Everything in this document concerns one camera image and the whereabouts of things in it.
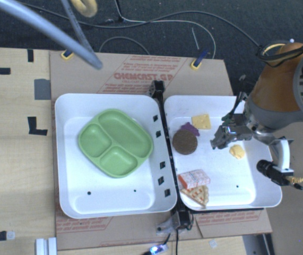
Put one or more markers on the purple grapes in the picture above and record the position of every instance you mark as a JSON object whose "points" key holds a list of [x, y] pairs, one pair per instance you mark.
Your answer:
{"points": [[191, 127]]}

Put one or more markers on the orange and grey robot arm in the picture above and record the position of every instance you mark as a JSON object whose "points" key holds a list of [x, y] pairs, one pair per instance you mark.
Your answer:
{"points": [[276, 89]]}

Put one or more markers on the brown round biscuit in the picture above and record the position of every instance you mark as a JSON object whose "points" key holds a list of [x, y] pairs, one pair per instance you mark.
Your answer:
{"points": [[184, 143]]}

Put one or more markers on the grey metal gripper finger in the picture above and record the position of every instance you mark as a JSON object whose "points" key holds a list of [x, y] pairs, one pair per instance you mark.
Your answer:
{"points": [[225, 143], [215, 143]]}

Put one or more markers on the brown cardboard board, red print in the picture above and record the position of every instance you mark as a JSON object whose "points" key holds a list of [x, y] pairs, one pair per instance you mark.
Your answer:
{"points": [[87, 76]]}

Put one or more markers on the thin black rod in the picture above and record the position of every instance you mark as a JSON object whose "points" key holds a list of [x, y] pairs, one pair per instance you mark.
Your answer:
{"points": [[167, 131]]}

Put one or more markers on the yellow cheese slice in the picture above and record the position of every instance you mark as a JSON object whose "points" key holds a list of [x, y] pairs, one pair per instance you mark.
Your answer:
{"points": [[201, 121]]}

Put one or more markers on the green divided plate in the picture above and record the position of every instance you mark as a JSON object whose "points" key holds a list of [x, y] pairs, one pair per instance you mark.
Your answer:
{"points": [[119, 134]]}

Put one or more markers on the white plastic tray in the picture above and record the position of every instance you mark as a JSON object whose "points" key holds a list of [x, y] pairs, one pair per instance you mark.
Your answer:
{"points": [[228, 179], [108, 195]]}

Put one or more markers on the pizza slice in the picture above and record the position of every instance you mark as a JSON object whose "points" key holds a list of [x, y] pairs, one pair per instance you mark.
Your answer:
{"points": [[198, 195]]}

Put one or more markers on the small yellow crinkled piece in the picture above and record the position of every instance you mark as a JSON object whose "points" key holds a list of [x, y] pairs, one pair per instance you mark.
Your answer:
{"points": [[237, 152]]}

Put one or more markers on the black cylinder on white bracket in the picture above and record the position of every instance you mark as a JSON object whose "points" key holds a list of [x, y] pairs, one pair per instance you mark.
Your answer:
{"points": [[272, 170]]}

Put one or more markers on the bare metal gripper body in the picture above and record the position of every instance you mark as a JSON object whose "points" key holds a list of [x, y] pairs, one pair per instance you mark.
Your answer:
{"points": [[236, 130]]}

